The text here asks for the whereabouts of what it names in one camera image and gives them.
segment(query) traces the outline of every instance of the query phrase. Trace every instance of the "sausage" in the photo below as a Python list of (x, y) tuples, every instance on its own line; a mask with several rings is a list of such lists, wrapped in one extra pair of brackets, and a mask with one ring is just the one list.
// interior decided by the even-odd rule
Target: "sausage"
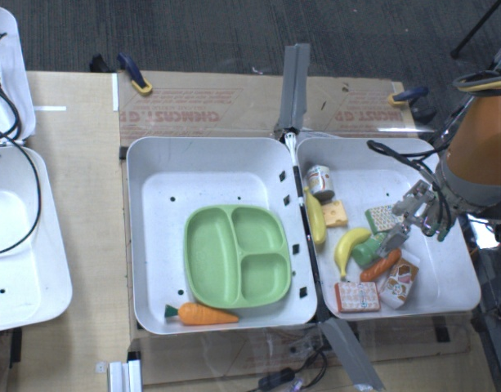
[(360, 275), (361, 282), (371, 282), (378, 278), (385, 271), (389, 270), (401, 257), (400, 248), (391, 250), (387, 258), (377, 260), (374, 265), (364, 270)]

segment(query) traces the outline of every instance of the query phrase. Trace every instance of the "orange carrot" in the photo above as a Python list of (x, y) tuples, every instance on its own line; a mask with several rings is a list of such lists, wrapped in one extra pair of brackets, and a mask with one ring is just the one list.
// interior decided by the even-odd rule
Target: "orange carrot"
[(400, 259), (400, 256), (401, 251), (399, 248), (391, 250), (387, 258), (377, 260), (373, 265), (361, 273), (361, 282), (371, 282), (376, 279), (385, 271), (389, 270)]
[(214, 323), (237, 323), (239, 317), (224, 310), (211, 308), (210, 306), (185, 302), (179, 309), (173, 306), (165, 306), (165, 318), (179, 316), (185, 325), (209, 325)]

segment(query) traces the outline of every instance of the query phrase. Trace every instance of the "silver can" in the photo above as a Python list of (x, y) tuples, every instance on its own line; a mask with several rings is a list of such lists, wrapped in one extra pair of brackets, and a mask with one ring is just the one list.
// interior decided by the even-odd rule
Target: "silver can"
[(330, 200), (335, 195), (330, 178), (330, 169), (326, 166), (315, 165), (306, 174), (310, 193), (321, 202)]

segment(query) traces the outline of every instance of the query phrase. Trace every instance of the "wooden table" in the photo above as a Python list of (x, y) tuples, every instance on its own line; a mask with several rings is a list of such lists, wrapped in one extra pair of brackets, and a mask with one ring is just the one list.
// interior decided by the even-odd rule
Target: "wooden table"
[[(58, 318), (23, 327), (21, 362), (9, 391), (106, 391), (106, 364), (126, 361), (131, 342), (127, 289), (119, 113), (113, 79), (104, 73), (28, 72), (36, 111), (30, 148), (45, 160), (74, 288)], [(494, 390), (479, 336), (463, 352), (384, 360), (374, 367), (390, 391)], [(303, 373), (310, 378), (317, 369)], [(256, 377), (151, 386), (148, 390), (250, 390)], [(314, 390), (355, 391), (341, 366)]]

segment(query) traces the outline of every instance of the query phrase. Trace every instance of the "toy banana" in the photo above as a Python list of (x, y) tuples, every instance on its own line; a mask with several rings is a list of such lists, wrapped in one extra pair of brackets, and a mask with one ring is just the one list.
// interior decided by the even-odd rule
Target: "toy banana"
[(308, 213), (308, 223), (310, 224), (310, 232), (315, 245), (320, 245), (326, 240), (326, 223), (324, 222), (323, 208), (319, 200), (317, 200), (310, 190), (303, 188), (306, 199), (306, 212)]
[(341, 278), (347, 276), (347, 263), (350, 258), (351, 250), (357, 244), (364, 243), (370, 238), (372, 233), (366, 228), (349, 229), (338, 241), (333, 251), (333, 260), (341, 270)]

